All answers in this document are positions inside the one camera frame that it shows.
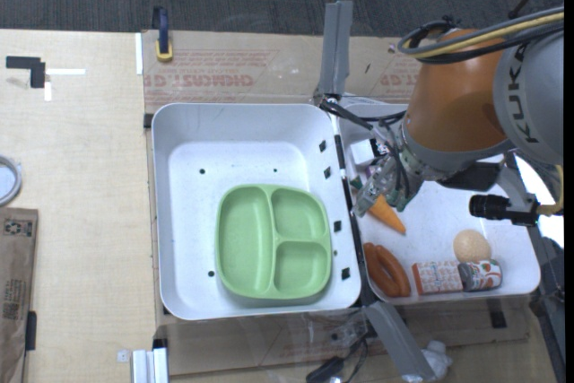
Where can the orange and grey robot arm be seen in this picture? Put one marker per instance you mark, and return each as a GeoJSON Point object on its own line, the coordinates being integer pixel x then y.
{"type": "Point", "coordinates": [453, 103]}

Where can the white and orange can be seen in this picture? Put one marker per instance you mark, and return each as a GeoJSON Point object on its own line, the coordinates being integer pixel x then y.
{"type": "Point", "coordinates": [482, 275]}

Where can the purple and green toy vegetable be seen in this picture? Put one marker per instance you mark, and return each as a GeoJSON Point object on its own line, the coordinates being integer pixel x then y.
{"type": "Point", "coordinates": [359, 182]}

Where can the brown paper bag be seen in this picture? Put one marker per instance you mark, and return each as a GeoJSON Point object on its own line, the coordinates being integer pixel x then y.
{"type": "Point", "coordinates": [15, 282]}

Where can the green divided plate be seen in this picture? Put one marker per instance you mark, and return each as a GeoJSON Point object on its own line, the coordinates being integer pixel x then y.
{"type": "Point", "coordinates": [244, 237]}

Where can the white crumpled paper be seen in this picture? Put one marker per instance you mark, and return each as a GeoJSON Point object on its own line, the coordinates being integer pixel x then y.
{"type": "Point", "coordinates": [437, 356]}

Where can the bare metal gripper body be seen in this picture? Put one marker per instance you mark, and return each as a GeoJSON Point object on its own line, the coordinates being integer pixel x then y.
{"type": "Point", "coordinates": [389, 175]}

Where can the orange carrot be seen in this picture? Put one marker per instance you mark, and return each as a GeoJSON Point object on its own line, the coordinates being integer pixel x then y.
{"type": "Point", "coordinates": [389, 216]}

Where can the orange sausage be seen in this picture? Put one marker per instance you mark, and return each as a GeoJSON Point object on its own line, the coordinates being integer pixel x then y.
{"type": "Point", "coordinates": [390, 271]}

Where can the orange and white carton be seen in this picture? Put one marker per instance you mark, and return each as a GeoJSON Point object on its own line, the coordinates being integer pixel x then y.
{"type": "Point", "coordinates": [437, 278]}

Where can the brown cardboard board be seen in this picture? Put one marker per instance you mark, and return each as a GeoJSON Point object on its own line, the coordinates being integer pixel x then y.
{"type": "Point", "coordinates": [215, 78]}

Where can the white plastic tray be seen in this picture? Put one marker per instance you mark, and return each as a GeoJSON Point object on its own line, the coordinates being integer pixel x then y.
{"type": "Point", "coordinates": [202, 202]}
{"type": "Point", "coordinates": [441, 220]}

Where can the black cylinder on white bracket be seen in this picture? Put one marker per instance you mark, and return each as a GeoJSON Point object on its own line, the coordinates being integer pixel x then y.
{"type": "Point", "coordinates": [491, 207]}

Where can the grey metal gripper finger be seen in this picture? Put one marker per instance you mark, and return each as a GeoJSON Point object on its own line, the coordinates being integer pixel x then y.
{"type": "Point", "coordinates": [364, 204]}
{"type": "Point", "coordinates": [402, 202]}

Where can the beige egg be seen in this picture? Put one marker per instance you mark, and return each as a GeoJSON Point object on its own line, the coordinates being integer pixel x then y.
{"type": "Point", "coordinates": [471, 246]}

